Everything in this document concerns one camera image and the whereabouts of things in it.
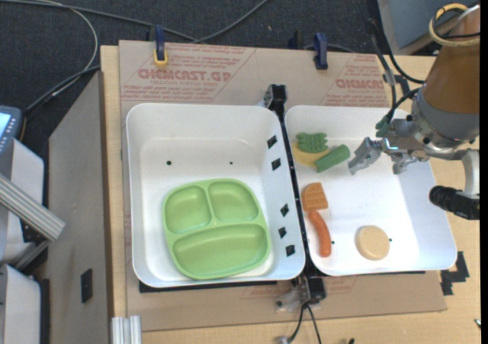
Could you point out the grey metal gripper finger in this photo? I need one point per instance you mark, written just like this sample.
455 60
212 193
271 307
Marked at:
364 155
402 164

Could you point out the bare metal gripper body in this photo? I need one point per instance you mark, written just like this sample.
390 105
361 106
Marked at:
409 138

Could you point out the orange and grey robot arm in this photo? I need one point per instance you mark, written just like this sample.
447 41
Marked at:
453 79

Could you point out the green toy cucumber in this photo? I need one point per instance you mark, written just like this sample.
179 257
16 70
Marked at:
332 158

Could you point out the white plastic tray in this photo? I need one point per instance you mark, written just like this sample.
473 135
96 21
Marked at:
213 144
370 201

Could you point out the green ridged toy food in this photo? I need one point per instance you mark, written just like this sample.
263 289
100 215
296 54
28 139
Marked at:
312 141

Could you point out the yellow round toy food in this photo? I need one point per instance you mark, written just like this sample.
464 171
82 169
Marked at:
303 157

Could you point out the orange toy waffle slice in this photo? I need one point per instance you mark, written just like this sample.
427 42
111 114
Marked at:
314 197

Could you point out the thin black rod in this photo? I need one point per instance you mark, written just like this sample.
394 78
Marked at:
295 182

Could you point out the beige round biscuit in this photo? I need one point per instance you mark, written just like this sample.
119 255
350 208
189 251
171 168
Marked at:
372 242

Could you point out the orange toy sausage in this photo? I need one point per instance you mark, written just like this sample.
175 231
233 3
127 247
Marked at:
322 233

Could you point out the brown cardboard board red print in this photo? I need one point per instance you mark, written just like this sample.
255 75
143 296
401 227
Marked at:
236 75

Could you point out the green divided plate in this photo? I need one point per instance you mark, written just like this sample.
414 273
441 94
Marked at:
217 243

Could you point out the black cylinder on white bracket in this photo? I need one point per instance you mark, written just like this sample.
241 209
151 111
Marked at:
453 199

